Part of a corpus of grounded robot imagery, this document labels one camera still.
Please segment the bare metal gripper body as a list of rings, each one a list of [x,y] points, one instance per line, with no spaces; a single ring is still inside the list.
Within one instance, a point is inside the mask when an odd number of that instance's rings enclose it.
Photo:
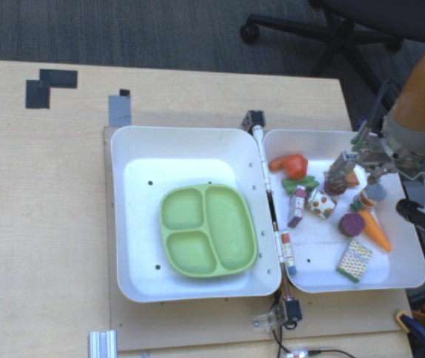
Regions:
[[[388,174],[400,173],[410,180],[415,180],[422,174],[419,157],[416,158],[395,141],[389,145],[385,137],[376,134],[360,136],[353,143],[353,153],[356,164],[365,171],[369,166],[382,166],[388,169]]]

